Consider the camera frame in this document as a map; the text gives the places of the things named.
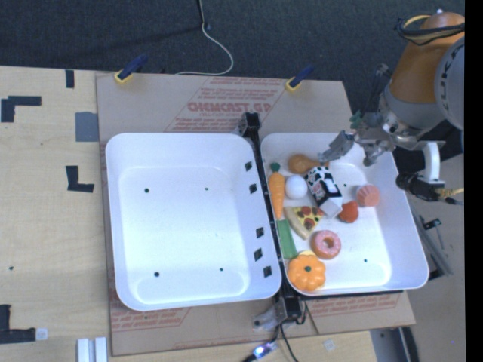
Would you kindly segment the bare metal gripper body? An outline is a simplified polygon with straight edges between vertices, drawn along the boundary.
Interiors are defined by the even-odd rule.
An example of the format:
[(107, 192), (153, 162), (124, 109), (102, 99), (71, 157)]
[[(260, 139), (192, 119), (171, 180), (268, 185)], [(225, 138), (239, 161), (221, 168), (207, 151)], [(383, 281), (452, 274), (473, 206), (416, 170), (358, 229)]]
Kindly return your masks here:
[(396, 147), (413, 149), (418, 144), (417, 129), (391, 115), (353, 116), (355, 142), (368, 154), (391, 152)]

